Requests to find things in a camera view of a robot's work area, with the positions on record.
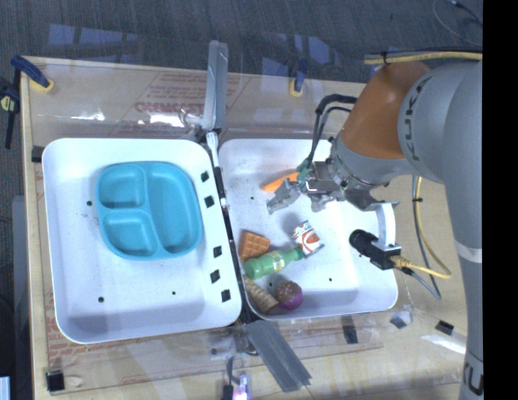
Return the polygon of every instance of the metal bracket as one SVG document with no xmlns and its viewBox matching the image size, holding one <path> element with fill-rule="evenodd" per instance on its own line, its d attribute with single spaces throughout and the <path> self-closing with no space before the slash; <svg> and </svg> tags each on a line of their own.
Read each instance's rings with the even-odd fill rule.
<svg viewBox="0 0 518 400">
<path fill-rule="evenodd" d="M 227 97 L 227 71 L 229 47 L 213 40 L 209 44 L 207 87 L 201 128 L 211 131 L 225 124 L 225 100 Z"/>
<path fill-rule="evenodd" d="M 271 215 L 275 211 L 286 208 L 295 202 L 300 195 L 298 186 L 298 182 L 290 182 L 289 179 L 286 178 L 281 186 L 275 190 L 275 197 L 266 204 L 269 214 Z"/>
<path fill-rule="evenodd" d="M 245 324 L 244 330 L 284 393 L 310 385 L 310 373 L 277 326 L 270 321 L 258 320 Z"/>
<path fill-rule="evenodd" d="M 394 204 L 392 202 L 383 202 L 375 207 L 379 236 L 372 244 L 385 252 L 401 248 L 401 246 L 395 242 L 395 216 L 393 206 Z"/>
</svg>

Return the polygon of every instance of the soda can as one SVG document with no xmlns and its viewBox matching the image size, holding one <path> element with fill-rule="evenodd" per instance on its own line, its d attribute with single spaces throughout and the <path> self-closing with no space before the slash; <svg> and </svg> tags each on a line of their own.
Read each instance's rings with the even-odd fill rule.
<svg viewBox="0 0 518 400">
<path fill-rule="evenodd" d="M 292 238 L 301 248 L 306 257 L 311 253 L 315 253 L 324 246 L 319 240 L 319 236 L 316 231 L 310 226 L 309 221 L 302 222 L 298 225 L 292 233 Z"/>
</svg>

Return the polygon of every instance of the toy bottle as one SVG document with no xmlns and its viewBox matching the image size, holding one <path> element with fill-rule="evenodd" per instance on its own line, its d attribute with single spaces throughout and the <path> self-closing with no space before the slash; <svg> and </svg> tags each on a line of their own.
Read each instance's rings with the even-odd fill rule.
<svg viewBox="0 0 518 400">
<path fill-rule="evenodd" d="M 283 252 L 275 250 L 259 257 L 252 257 L 244 264 L 245 275 L 256 280 L 269 274 L 278 273 L 292 261 L 299 261 L 304 257 L 299 247 Z"/>
</svg>

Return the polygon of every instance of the blue divided plate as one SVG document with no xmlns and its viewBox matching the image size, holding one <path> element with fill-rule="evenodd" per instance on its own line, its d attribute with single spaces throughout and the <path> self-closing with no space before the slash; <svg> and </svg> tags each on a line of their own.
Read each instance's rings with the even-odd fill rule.
<svg viewBox="0 0 518 400">
<path fill-rule="evenodd" d="M 106 167 L 96 182 L 99 226 L 122 258 L 176 258 L 203 236 L 194 185 L 168 162 L 126 162 Z"/>
</svg>

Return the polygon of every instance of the blue clamp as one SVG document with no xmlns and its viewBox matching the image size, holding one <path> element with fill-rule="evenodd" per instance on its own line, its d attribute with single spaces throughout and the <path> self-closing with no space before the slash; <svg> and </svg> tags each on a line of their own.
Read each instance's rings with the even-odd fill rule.
<svg viewBox="0 0 518 400">
<path fill-rule="evenodd" d="M 27 59 L 20 55 L 15 55 L 10 63 L 16 68 L 17 71 L 25 73 L 28 77 L 33 80 L 39 88 L 43 89 L 44 92 L 48 92 L 53 87 L 53 81 L 49 80 L 43 75 L 36 65 L 29 62 Z"/>
<path fill-rule="evenodd" d="M 53 87 L 53 82 L 47 79 L 42 72 L 24 57 L 16 55 L 12 58 L 11 64 L 14 66 L 14 80 L 8 82 L 3 77 L 0 78 L 0 103 L 1 108 L 8 113 L 7 136 L 5 138 L 5 148 L 10 149 L 14 129 L 14 119 L 19 113 L 19 80 L 21 73 L 26 73 L 33 81 L 36 88 L 48 92 Z"/>
<path fill-rule="evenodd" d="M 306 59 L 300 59 L 295 77 L 290 82 L 290 95 L 295 98 L 298 98 L 303 94 L 303 82 L 307 76 L 308 65 L 309 64 Z"/>
</svg>

